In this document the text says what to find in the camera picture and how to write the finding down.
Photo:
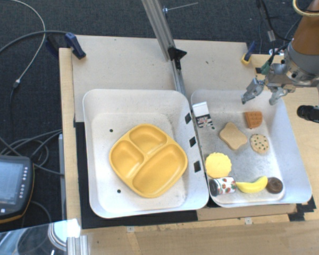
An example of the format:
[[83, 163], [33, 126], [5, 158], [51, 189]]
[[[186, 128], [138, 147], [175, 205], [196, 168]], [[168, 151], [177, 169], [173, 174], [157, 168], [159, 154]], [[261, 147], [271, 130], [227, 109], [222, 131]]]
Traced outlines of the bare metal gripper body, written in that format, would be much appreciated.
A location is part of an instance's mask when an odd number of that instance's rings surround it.
[[319, 71], [306, 71], [295, 64], [274, 63], [265, 76], [264, 84], [269, 88], [294, 90], [315, 87], [319, 83]]

